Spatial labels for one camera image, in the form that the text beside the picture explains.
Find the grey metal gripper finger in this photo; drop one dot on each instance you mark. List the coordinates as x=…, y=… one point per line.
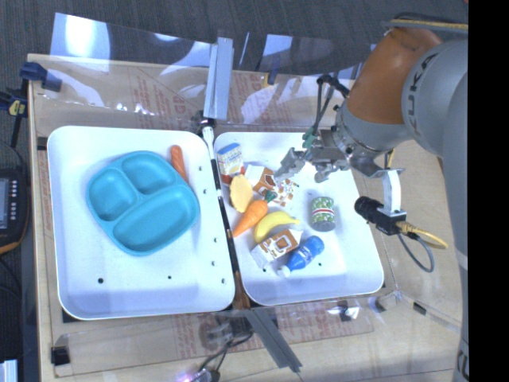
x=325, y=172
x=292, y=161

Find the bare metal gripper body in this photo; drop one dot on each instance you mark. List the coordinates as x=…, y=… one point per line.
x=332, y=153

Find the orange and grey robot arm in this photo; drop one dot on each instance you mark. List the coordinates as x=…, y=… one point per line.
x=433, y=106

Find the white and orange carton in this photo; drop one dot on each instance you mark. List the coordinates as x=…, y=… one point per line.
x=276, y=247
x=258, y=175
x=286, y=192

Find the green can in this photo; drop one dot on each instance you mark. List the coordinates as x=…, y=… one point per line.
x=323, y=213

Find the yellow biscuit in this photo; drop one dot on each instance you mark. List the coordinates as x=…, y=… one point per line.
x=241, y=193

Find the yellow banana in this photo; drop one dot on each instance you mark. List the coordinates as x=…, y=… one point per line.
x=270, y=221

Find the orange carrot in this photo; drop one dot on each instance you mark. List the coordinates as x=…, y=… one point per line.
x=252, y=214

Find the blue bottle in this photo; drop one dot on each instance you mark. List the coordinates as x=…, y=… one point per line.
x=304, y=253

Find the white plastic tray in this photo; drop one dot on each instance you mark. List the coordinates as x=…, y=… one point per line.
x=131, y=285
x=354, y=265

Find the orange sausage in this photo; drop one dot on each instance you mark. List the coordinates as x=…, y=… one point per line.
x=179, y=161

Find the blue divided plate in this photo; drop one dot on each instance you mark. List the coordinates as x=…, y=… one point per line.
x=159, y=221

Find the brown cardboard board, red print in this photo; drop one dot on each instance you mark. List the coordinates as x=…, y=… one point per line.
x=131, y=98

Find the black cylinder on white bracket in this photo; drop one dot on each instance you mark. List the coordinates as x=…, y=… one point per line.
x=378, y=212

